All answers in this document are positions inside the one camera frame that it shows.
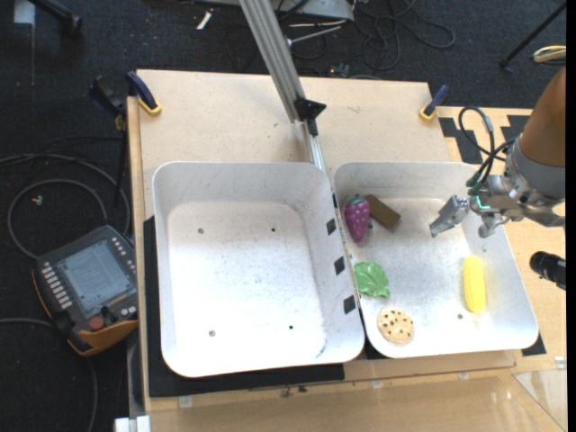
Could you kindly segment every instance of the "green leaf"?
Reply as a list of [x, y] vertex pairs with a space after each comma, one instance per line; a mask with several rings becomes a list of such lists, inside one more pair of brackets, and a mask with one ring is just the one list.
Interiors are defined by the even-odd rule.
[[390, 298], [388, 277], [377, 263], [361, 262], [354, 266], [356, 285], [360, 293]]

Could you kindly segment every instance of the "screen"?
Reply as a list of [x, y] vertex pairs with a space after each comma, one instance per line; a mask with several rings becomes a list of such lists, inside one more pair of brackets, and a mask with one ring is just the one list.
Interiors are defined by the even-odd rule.
[[106, 240], [61, 260], [56, 267], [74, 289], [86, 316], [132, 287]]

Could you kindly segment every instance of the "yellow toy corn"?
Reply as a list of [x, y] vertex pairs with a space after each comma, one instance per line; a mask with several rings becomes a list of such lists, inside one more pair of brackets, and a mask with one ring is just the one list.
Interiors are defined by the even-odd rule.
[[466, 305], [471, 312], [482, 312], [486, 307], [486, 285], [481, 260], [468, 256], [463, 264], [463, 285]]

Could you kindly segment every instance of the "black bracket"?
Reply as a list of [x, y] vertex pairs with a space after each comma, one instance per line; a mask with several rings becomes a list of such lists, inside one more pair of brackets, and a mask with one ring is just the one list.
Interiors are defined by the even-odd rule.
[[311, 101], [310, 99], [299, 97], [296, 99], [296, 101], [294, 101], [294, 106], [296, 107], [298, 118], [308, 124], [308, 130], [310, 131], [310, 134], [312, 136], [318, 136], [316, 117], [318, 117], [321, 112], [326, 109], [326, 105], [323, 103], [317, 103], [316, 101]]

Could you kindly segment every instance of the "red button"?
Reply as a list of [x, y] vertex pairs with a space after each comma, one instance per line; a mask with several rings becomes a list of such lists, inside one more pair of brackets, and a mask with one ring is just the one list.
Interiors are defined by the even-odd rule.
[[106, 326], [104, 319], [99, 315], [95, 315], [90, 319], [90, 330], [91, 331], [100, 331]]

